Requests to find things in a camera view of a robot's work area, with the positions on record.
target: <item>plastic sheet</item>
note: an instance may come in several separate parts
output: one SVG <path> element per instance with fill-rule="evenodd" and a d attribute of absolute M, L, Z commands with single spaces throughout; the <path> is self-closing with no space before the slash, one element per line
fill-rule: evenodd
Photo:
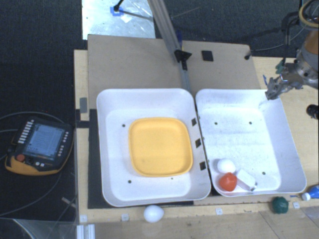
<path fill-rule="evenodd" d="M 83 39 L 88 34 L 155 38 L 154 21 L 147 0 L 82 0 Z"/>

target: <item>dark carpet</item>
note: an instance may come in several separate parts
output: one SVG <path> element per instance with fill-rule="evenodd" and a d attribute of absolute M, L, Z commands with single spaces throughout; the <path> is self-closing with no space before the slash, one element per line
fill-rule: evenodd
<path fill-rule="evenodd" d="M 185 40 L 249 44 L 253 50 L 283 43 L 281 20 L 298 10 L 299 0 L 165 0 L 176 29 Z M 179 14 L 197 8 L 187 14 Z M 22 111 L 45 112 L 74 125 L 73 50 L 86 49 L 82 40 L 81 0 L 0 0 L 0 117 Z M 296 26 L 292 36 L 301 28 Z M 291 42 L 294 57 L 307 31 Z M 283 56 L 283 48 L 253 52 Z M 17 128 L 25 116 L 0 121 L 0 130 Z M 0 156 L 12 133 L 0 134 Z M 45 194 L 59 175 L 25 177 L 5 170 L 0 162 L 0 216 Z M 38 203 L 4 215 L 6 218 L 56 220 L 75 195 L 74 157 L 61 179 Z M 69 208 L 62 221 L 72 221 Z"/>

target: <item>red tomato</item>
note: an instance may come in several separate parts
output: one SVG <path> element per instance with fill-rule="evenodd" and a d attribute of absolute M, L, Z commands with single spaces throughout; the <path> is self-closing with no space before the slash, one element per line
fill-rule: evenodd
<path fill-rule="evenodd" d="M 219 179 L 219 185 L 226 191 L 233 191 L 237 185 L 237 177 L 232 173 L 226 173 Z"/>

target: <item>white container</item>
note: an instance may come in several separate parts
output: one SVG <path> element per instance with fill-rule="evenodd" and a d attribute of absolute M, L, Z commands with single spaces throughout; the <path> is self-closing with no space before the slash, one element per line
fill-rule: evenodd
<path fill-rule="evenodd" d="M 201 90 L 196 95 L 212 183 L 223 196 L 301 192 L 306 177 L 280 99 L 264 90 Z M 217 163 L 232 160 L 256 180 L 254 191 L 220 188 Z"/>
<path fill-rule="evenodd" d="M 211 190 L 194 99 L 183 89 L 109 89 L 97 97 L 102 192 L 115 206 L 134 206 L 205 198 Z M 131 163 L 128 137 L 137 119 L 165 117 L 181 120 L 187 127 L 193 166 L 182 175 L 145 177 Z"/>

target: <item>cable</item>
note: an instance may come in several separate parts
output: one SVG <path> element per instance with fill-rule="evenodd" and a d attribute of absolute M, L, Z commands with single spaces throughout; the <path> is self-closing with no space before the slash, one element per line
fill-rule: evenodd
<path fill-rule="evenodd" d="M 56 222 L 54 223 L 50 233 L 48 234 L 48 236 L 45 239 L 48 239 L 50 237 L 50 235 L 52 234 L 53 230 L 55 229 L 56 225 L 59 223 L 60 219 L 63 217 L 63 215 L 66 213 L 66 211 L 70 208 L 70 206 L 72 205 L 72 203 L 76 200 L 77 198 L 77 194 L 74 196 L 74 198 L 70 201 L 70 203 L 67 205 L 67 207 L 63 210 L 63 212 L 61 213 L 61 215 L 59 216 L 59 218 L 56 220 Z"/>
<path fill-rule="evenodd" d="M 6 212 L 6 213 L 2 213 L 2 214 L 0 214 L 0 217 L 2 217 L 2 216 L 4 216 L 4 215 L 7 215 L 7 214 L 10 214 L 10 213 L 14 213 L 14 212 L 20 211 L 20 210 L 22 210 L 22 209 L 25 209 L 25 208 L 27 208 L 27 207 L 29 207 L 29 206 L 31 206 L 31 205 L 34 205 L 34 204 L 36 204 L 37 202 L 41 201 L 43 198 L 45 198 L 47 195 L 49 195 L 49 194 L 51 193 L 51 191 L 56 187 L 56 185 L 58 184 L 58 182 L 59 182 L 60 179 L 61 179 L 61 176 L 62 176 L 62 172 L 60 172 L 60 175 L 59 175 L 58 179 L 56 180 L 56 182 L 54 183 L 54 185 L 52 186 L 52 188 L 49 189 L 49 191 L 46 192 L 42 197 L 38 198 L 37 200 L 35 200 L 35 201 L 33 201 L 33 202 L 31 202 L 31 203 L 25 205 L 25 206 L 22 206 L 22 207 L 20 207 L 20 208 L 17 208 L 17 209 L 15 209 L 15 210 L 12 210 L 12 211 L 8 211 L 8 212 Z"/>
<path fill-rule="evenodd" d="M 5 129 L 5 130 L 1 130 L 0 133 L 15 132 L 15 131 L 18 131 L 18 129 Z"/>
<path fill-rule="evenodd" d="M 293 38 L 290 39 L 290 41 L 296 39 L 302 31 L 304 31 L 305 28 L 302 28 Z M 277 49 L 277 48 L 280 48 L 284 46 L 284 44 L 279 44 L 277 46 L 273 46 L 273 47 L 270 47 L 270 48 L 265 48 L 265 49 L 257 49 L 257 50 L 251 50 L 251 52 L 259 52 L 259 51 L 267 51 L 267 50 L 273 50 L 273 49 Z"/>
<path fill-rule="evenodd" d="M 20 115 L 20 114 L 40 114 L 40 115 L 45 115 L 48 116 L 50 118 L 53 118 L 61 123 L 64 123 L 64 121 L 60 120 L 59 118 L 57 118 L 56 116 L 50 115 L 50 114 L 46 114 L 46 113 L 42 113 L 42 112 L 19 112 L 19 113 L 13 113 L 13 114 L 9 114 L 9 115 L 5 115 L 3 117 L 0 117 L 0 120 L 6 119 L 8 117 L 11 116 L 15 116 L 15 115 Z"/>
<path fill-rule="evenodd" d="M 315 14 L 315 11 L 318 9 L 318 7 L 319 7 L 319 5 L 312 12 L 312 16 Z M 301 32 L 304 31 L 304 30 L 305 30 L 305 27 L 303 27 L 293 38 L 291 38 L 290 41 L 296 39 L 301 34 Z M 251 52 L 260 52 L 260 51 L 273 50 L 273 49 L 280 48 L 282 46 L 284 46 L 284 44 L 279 44 L 279 45 L 276 45 L 276 46 L 273 46 L 273 47 L 270 47 L 270 48 L 251 50 Z"/>
<path fill-rule="evenodd" d="M 315 21 L 315 20 L 318 21 L 318 15 L 316 15 L 317 18 L 314 17 L 315 11 L 316 11 L 318 8 L 319 8 L 319 4 L 316 6 L 316 8 L 314 9 L 313 13 L 311 14 L 311 20 L 313 20 L 313 21 Z"/>
<path fill-rule="evenodd" d="M 287 29 L 285 31 L 285 41 L 284 41 L 285 49 L 284 49 L 284 57 L 282 59 L 282 65 L 284 65 L 286 62 L 287 52 L 290 45 L 290 28 L 291 26 L 293 26 L 293 24 L 296 25 L 297 23 L 298 23 L 298 17 L 293 18 L 287 25 Z"/>
<path fill-rule="evenodd" d="M 2 157 L 0 157 L 0 161 L 3 160 L 6 156 L 7 156 L 7 154 L 5 154 Z"/>

